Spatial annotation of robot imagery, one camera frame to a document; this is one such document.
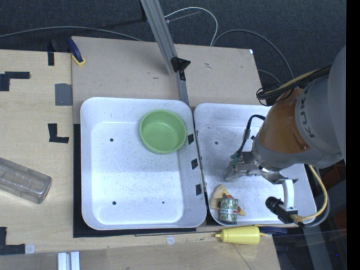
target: transparent cylinder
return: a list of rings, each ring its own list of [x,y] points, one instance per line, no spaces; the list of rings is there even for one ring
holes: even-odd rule
[[[50,186],[50,176],[0,158],[0,190],[40,204]]]

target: table surface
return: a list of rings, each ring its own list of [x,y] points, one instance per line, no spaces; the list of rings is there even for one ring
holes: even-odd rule
[[[79,38],[78,41],[86,48],[88,43],[91,43],[89,39],[94,38]],[[114,40],[104,41],[108,45],[112,45],[111,42],[114,43]],[[120,72],[126,73],[127,79],[118,80],[117,87],[127,88],[130,94],[118,91],[115,94],[110,93],[109,96],[177,99],[173,96],[176,93],[176,82],[169,85],[170,94],[161,88],[162,84],[168,83],[168,74],[164,73],[163,66],[159,66],[162,61],[155,43],[116,40],[115,44],[123,49],[127,47],[135,54],[144,53],[146,50],[148,55],[141,56],[142,61],[137,61],[137,66],[127,60],[118,63],[119,71],[121,69]],[[186,70],[192,108],[203,102],[257,104],[255,92],[260,88],[260,82],[254,58],[248,50],[185,45],[176,47],[184,59],[192,61],[193,67],[189,66]],[[163,251],[167,247],[166,235],[73,238],[73,124],[77,122],[79,106],[83,100],[92,96],[106,96],[107,92],[97,93],[93,89],[87,91],[84,88],[79,91],[83,80],[79,78],[74,81],[74,72],[86,72],[87,66],[74,71],[74,67],[78,66],[72,62],[69,53],[54,55],[55,65],[49,66],[46,52],[0,50],[0,73],[28,71],[31,75],[30,79],[26,80],[11,79],[10,90],[0,92],[0,157],[52,177],[52,187],[42,204],[34,204],[0,192],[0,226],[7,227],[7,245],[31,244],[34,245],[36,253],[84,250],[97,250],[99,253],[105,249],[114,249],[116,253],[118,248],[131,251],[132,246],[137,246],[136,252],[143,249],[145,253],[149,251],[146,248],[149,245],[155,247],[152,248],[155,252],[156,249]],[[105,80],[112,79],[108,73]],[[143,87],[131,88],[132,84],[128,79]],[[72,84],[74,87],[74,113],[71,105],[55,104],[55,84],[60,83]],[[155,91],[144,94],[144,89],[152,87],[150,85],[153,83],[157,83],[153,87]],[[69,142],[49,142],[48,123],[56,123],[58,136],[69,137]],[[209,256],[205,249],[217,249],[216,253],[220,253],[218,259],[226,261],[228,255],[235,250],[240,257],[246,253],[251,254],[247,260],[244,257],[243,259],[247,263],[254,263],[255,268],[252,269],[261,269],[261,263],[266,262],[264,257],[267,257],[267,262],[263,265],[267,265],[268,269],[279,269],[271,237],[262,238],[257,246],[230,245],[223,244],[214,237],[215,231],[219,230],[218,226],[207,226],[204,223],[194,233],[174,235],[175,244],[188,244],[189,247],[184,246],[183,251],[193,260],[199,258],[191,255],[194,251],[206,258],[211,254]]]

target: yellow tube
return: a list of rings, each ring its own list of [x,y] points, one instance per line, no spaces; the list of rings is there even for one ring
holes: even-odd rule
[[[224,243],[256,245],[260,242],[260,230],[258,226],[225,228],[215,237]]]

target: dark background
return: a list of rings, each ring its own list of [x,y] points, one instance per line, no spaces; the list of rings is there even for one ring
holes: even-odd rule
[[[218,35],[231,29],[256,32],[271,41],[286,57],[295,76],[327,66],[346,44],[347,0],[159,0],[164,14],[197,6],[214,14]],[[183,11],[175,17],[196,12]],[[141,19],[138,0],[0,0],[0,35],[49,26],[88,26],[154,41]],[[209,45],[215,23],[206,12],[171,21],[174,43]],[[65,39],[72,35],[119,38],[84,30],[51,30],[0,39],[1,49],[46,51],[55,39],[68,51]],[[282,82],[291,75],[280,55],[263,39],[249,33],[230,33],[216,46],[251,48],[259,69]],[[262,81],[271,78],[261,73]]]

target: gray tape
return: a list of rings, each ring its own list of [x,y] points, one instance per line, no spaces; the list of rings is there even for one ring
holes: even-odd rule
[[[55,84],[55,105],[71,106],[73,104],[73,87],[66,83]]]

